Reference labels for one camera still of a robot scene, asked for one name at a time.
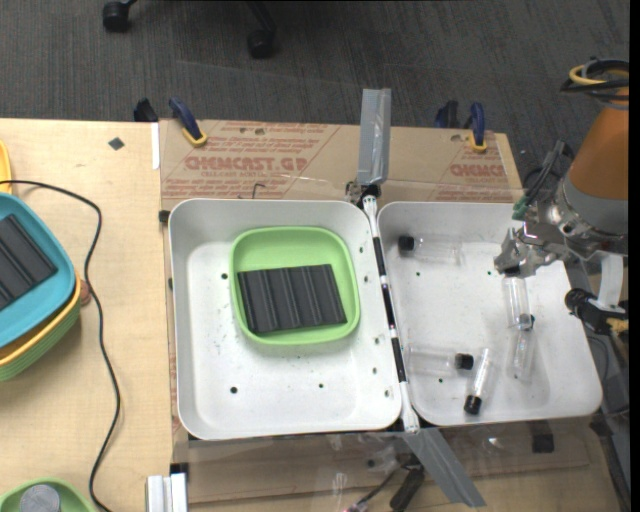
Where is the grey metal cylinder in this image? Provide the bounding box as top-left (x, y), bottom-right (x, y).
top-left (18, 483), bottom-right (63, 512)

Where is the yellow plate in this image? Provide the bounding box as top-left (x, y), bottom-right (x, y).
top-left (0, 139), bottom-right (13, 194)
top-left (0, 273), bottom-right (83, 369)

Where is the black ribbed slab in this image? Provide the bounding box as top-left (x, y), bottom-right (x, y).
top-left (235, 263), bottom-right (349, 336)
top-left (0, 213), bottom-right (59, 312)

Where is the black cylinder on white bracket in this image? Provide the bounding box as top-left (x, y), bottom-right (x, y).
top-left (564, 254), bottom-right (629, 335)

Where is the brown cardboard board red print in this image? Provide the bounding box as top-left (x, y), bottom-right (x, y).
top-left (158, 118), bottom-right (617, 504)

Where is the white plastic tray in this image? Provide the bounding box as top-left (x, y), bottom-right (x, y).
top-left (167, 198), bottom-right (404, 442)
top-left (375, 201), bottom-right (604, 428)

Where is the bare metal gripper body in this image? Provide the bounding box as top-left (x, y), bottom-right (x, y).
top-left (522, 197), bottom-right (629, 262)

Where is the black chair wheel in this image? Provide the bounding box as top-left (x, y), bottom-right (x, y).
top-left (101, 0), bottom-right (135, 34)
top-left (246, 27), bottom-right (277, 60)

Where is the blue plate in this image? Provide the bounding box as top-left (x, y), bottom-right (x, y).
top-left (0, 192), bottom-right (78, 350)

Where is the green plate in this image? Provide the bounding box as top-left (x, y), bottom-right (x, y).
top-left (228, 225), bottom-right (362, 347)
top-left (0, 299), bottom-right (83, 384)
top-left (0, 477), bottom-right (97, 512)

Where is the thin black and white rod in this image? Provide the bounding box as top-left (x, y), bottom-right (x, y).
top-left (360, 195), bottom-right (421, 435)

